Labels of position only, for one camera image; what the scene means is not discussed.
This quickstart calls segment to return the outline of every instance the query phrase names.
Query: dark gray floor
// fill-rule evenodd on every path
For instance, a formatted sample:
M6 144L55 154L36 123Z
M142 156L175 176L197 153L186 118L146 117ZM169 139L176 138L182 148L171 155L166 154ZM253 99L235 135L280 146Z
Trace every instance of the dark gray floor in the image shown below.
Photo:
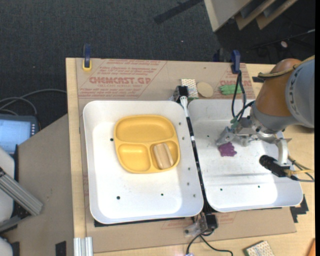
M315 0L297 1L263 30L253 21L239 31L230 20L214 33L204 2L163 22L155 21L186 1L1 1L0 100L40 89L65 90L65 58L81 57L84 43L91 45L91 56L96 58L210 62L223 49L226 60L232 50L238 50L242 62L275 64L315 54L314 32L297 37L307 45L290 40L286 51L275 44L250 49L314 29ZM46 92L27 99L35 104L42 127L67 112L63 93ZM22 102L7 109L33 114Z

